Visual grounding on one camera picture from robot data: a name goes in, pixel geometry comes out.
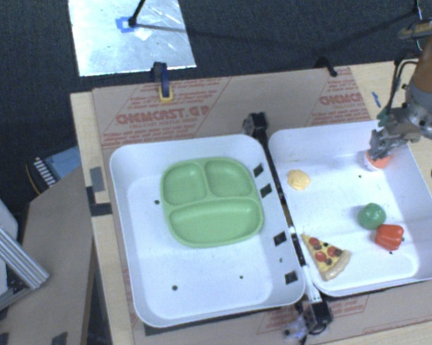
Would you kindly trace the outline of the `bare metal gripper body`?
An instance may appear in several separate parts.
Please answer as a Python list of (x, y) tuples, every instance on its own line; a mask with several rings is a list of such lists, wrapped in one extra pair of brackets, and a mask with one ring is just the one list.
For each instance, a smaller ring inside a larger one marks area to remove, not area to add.
[(432, 114), (421, 106), (410, 103), (393, 109), (384, 108), (378, 114), (378, 128), (372, 130), (370, 141), (380, 144), (393, 140), (394, 148), (407, 142), (418, 142), (421, 137), (432, 140)]

